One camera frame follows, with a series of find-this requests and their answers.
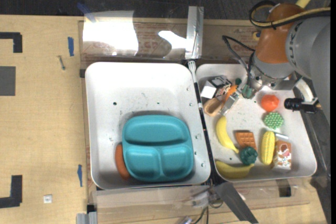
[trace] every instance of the wooden table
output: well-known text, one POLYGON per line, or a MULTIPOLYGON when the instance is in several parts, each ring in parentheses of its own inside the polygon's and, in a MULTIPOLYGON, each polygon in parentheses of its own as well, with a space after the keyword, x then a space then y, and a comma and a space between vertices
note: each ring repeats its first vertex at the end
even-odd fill
MULTIPOLYGON (((0 198, 10 196, 12 175, 23 177, 23 201, 19 207, 1 208, 1 223, 69 224, 76 223, 77 213, 86 212, 80 21, 83 17, 0 15, 1 32, 23 36, 23 53, 13 53, 12 40, 0 39, 0 66, 16 67, 15 96, 0 96, 0 159, 4 164, 0 198), (74 40, 74 56, 69 54, 68 37, 74 40), (57 56, 62 57, 65 70, 57 56), (44 195, 50 194, 52 203, 44 203, 44 195)), ((309 184, 307 189, 308 204, 253 213, 260 223, 325 223, 317 192, 309 184)), ((138 223, 177 223, 180 219, 138 223)), ((231 212, 209 218, 210 223, 235 221, 231 212)))

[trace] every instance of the gray square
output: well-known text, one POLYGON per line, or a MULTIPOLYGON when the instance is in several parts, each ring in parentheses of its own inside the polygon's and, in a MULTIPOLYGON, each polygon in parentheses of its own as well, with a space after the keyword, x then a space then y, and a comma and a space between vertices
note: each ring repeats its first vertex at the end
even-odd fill
POLYGON ((0 95, 15 96, 16 67, 0 67, 0 95))

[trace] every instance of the brown waffle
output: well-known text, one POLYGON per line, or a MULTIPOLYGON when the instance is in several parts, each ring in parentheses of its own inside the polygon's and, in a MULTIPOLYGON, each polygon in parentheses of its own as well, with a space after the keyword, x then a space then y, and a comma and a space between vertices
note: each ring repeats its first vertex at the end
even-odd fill
POLYGON ((256 141, 252 132, 236 132, 236 139, 241 147, 251 146, 257 150, 256 141))

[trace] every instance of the teal plate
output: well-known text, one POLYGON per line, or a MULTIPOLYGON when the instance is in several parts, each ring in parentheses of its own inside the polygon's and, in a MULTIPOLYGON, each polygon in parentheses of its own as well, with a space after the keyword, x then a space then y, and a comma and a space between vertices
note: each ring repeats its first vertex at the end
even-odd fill
POLYGON ((166 182, 186 177, 193 169, 190 132, 180 119, 167 115, 131 118, 122 130, 127 170, 145 182, 166 182))

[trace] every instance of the banana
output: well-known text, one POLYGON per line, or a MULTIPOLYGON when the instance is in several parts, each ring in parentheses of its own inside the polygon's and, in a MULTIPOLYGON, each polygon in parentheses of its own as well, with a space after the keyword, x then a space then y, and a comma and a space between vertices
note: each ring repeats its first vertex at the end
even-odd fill
POLYGON ((222 116, 219 118, 216 124, 216 134, 219 142, 222 146, 231 148, 235 153, 239 153, 239 150, 233 144, 231 138, 228 136, 226 132, 226 117, 222 116))
POLYGON ((246 177, 250 169, 254 166, 254 164, 250 164, 248 166, 234 167, 218 160, 215 163, 221 176, 233 179, 246 177))

